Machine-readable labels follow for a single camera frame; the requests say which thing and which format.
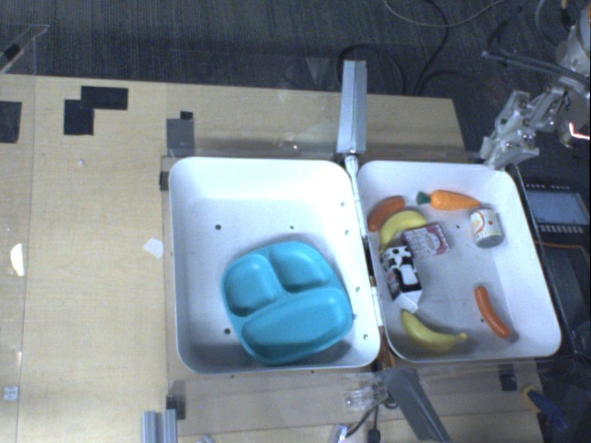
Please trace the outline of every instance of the cow print carton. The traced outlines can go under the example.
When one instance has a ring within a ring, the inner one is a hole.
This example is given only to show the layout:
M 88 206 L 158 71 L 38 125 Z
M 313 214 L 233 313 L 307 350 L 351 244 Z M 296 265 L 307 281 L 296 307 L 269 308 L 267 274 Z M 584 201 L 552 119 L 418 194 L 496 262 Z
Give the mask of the cow print carton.
M 380 256 L 392 300 L 409 312 L 416 312 L 423 288 L 416 275 L 413 255 L 407 245 L 387 248 Z

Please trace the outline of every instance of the dark floor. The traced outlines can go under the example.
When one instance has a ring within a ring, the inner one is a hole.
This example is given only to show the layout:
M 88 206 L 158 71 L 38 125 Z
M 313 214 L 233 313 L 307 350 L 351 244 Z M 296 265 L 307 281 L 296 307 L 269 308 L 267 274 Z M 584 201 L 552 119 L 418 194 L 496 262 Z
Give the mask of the dark floor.
M 455 22 L 497 0 L 432 1 Z M 511 0 L 451 28 L 428 68 L 440 74 L 421 94 L 453 99 L 469 150 L 479 149 L 512 90 L 537 94 L 547 83 L 480 57 L 507 19 L 506 49 L 553 61 L 554 48 L 534 25 L 537 1 Z M 555 42 L 567 36 L 559 1 L 549 0 L 542 12 Z M 572 14 L 588 1 L 569 0 Z M 389 2 L 410 18 L 441 23 L 421 0 Z M 339 60 L 355 57 L 368 61 L 369 91 L 389 94 L 413 93 L 445 35 L 400 20 L 383 0 L 0 0 L 1 45 L 30 24 L 50 28 L 16 71 L 31 72 L 35 56 L 41 75 L 339 90 Z M 521 165 L 525 175 L 572 184 L 588 204 L 588 143 L 569 150 L 556 134 L 541 134 L 537 144 L 541 155 Z

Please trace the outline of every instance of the box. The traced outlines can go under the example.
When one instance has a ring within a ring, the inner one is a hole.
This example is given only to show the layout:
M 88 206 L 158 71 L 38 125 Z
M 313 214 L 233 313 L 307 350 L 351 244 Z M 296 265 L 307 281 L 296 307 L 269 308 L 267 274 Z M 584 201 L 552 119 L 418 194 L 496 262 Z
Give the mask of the box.
M 326 161 L 186 158 L 170 172 L 177 348 L 196 373 L 277 369 L 253 360 L 231 331 L 221 295 L 225 268 L 247 252 L 279 241 L 303 241 L 327 258 L 353 307 L 353 326 L 330 349 L 287 370 L 356 368 L 388 341 L 404 359 L 419 363 L 513 360 L 554 353 L 560 327 L 512 178 L 481 165 L 368 162 L 357 179 Z M 358 184 L 360 199 L 354 196 Z M 451 250 L 416 262 L 424 288 L 421 317 L 434 328 L 462 329 L 468 340 L 433 356 L 408 340 L 400 307 L 387 292 L 370 233 L 371 265 L 380 304 L 374 306 L 361 218 L 381 199 L 402 195 L 413 205 L 418 190 L 443 188 L 480 199 L 500 217 L 506 238 L 484 250 L 473 241 L 469 212 L 417 207 L 443 228 Z M 514 330 L 509 340 L 481 321 L 473 290 L 488 286 L 499 315 Z

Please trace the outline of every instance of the teal plate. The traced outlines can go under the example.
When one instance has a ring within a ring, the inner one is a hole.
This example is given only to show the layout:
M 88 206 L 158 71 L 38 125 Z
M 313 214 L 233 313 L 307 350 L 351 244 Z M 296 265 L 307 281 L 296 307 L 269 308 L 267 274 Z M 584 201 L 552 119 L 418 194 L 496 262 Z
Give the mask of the teal plate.
M 333 346 L 351 329 L 349 297 L 322 254 L 291 241 L 244 255 L 226 269 L 222 295 L 235 333 L 265 365 Z

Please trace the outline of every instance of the toy banana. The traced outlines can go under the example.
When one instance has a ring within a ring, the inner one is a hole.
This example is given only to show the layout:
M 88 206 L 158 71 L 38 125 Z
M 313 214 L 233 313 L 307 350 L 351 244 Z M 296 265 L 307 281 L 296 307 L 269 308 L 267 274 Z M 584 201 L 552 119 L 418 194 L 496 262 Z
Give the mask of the toy banana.
M 408 310 L 400 314 L 406 334 L 417 344 L 434 353 L 446 353 L 455 346 L 458 341 L 464 341 L 468 336 L 462 331 L 457 335 L 439 333 L 426 327 L 417 317 Z
M 388 243 L 403 230 L 418 228 L 427 224 L 427 219 L 418 211 L 403 210 L 394 213 L 380 228 L 380 249 L 384 249 Z

